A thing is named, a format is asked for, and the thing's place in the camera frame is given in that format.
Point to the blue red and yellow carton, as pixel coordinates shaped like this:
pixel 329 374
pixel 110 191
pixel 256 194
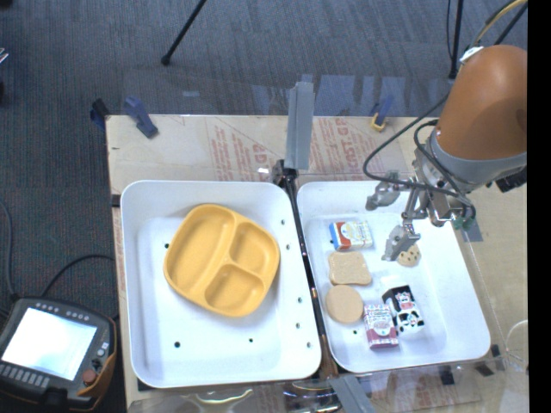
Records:
pixel 351 235

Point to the tan toast bread slice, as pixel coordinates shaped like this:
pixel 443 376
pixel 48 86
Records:
pixel 348 268

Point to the black and white cow carton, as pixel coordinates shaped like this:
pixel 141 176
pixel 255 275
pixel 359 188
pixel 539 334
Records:
pixel 406 310

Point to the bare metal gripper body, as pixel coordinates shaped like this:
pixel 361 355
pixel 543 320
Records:
pixel 432 179

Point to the yellow divided plate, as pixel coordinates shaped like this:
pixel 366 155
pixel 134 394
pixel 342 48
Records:
pixel 206 248

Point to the red and white carton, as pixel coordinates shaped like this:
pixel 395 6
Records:
pixel 381 325

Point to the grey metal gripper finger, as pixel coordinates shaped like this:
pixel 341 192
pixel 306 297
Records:
pixel 398 241
pixel 383 195

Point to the black cylinder on white bracket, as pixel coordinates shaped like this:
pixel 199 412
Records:
pixel 511 180

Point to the chocolate chip cookie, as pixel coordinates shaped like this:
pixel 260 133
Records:
pixel 411 257

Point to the brown cardboard board red print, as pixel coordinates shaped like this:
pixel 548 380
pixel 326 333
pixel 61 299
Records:
pixel 181 149

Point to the white plastic tray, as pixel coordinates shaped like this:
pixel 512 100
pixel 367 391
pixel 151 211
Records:
pixel 443 299
pixel 224 351

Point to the round tan biscuit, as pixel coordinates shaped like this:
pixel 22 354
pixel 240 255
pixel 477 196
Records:
pixel 344 303

